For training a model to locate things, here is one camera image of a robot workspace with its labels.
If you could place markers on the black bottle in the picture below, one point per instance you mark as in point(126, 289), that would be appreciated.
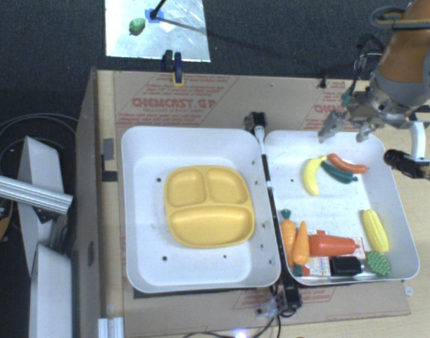
point(345, 265)

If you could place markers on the green toy fruit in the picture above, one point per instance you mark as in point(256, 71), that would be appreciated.
point(137, 26)

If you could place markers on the orange carrot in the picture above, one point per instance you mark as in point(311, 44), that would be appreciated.
point(288, 234)
point(301, 246)

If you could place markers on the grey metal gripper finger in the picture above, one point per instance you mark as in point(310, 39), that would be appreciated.
point(364, 131)
point(331, 125)

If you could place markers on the black cylinder on white bracket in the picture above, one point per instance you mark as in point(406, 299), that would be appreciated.
point(404, 162)

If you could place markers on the brown cardboard board red print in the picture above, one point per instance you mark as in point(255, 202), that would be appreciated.
point(207, 97)

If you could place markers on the red ketchup bottle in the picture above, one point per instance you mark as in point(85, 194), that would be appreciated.
point(330, 245)

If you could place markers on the orange sausage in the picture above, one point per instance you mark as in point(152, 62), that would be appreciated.
point(348, 165)

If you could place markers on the thin black and white rod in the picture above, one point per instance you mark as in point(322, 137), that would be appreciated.
point(269, 185)

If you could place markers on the green grapes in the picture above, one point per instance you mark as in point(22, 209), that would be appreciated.
point(378, 263)

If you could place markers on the white and red carton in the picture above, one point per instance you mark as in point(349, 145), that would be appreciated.
point(318, 266)

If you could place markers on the yellow corn cob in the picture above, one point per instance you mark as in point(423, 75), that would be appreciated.
point(375, 231)

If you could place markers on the white plastic tray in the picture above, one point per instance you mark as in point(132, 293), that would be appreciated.
point(148, 252)
point(341, 203)

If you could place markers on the yellow divided plate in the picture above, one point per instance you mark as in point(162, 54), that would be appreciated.
point(207, 206)

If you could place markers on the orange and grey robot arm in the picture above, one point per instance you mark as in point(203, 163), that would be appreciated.
point(403, 55)

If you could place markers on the dark green chili pepper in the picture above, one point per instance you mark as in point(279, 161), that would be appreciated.
point(338, 174)

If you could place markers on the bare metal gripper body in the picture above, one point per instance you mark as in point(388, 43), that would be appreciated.
point(364, 107)

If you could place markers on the yellow banana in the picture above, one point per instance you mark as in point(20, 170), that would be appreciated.
point(311, 178)

